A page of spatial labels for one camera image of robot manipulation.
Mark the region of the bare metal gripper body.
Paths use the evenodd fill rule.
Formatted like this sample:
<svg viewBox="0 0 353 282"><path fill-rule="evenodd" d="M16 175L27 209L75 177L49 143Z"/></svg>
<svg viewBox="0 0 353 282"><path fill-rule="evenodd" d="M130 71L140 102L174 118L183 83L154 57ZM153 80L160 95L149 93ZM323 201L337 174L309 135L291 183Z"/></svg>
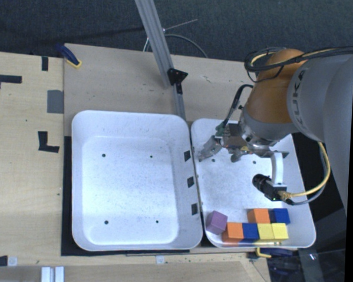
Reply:
<svg viewBox="0 0 353 282"><path fill-rule="evenodd" d="M222 145L231 154L270 156L270 148L278 142L257 136L248 126L229 123L223 132Z"/></svg>

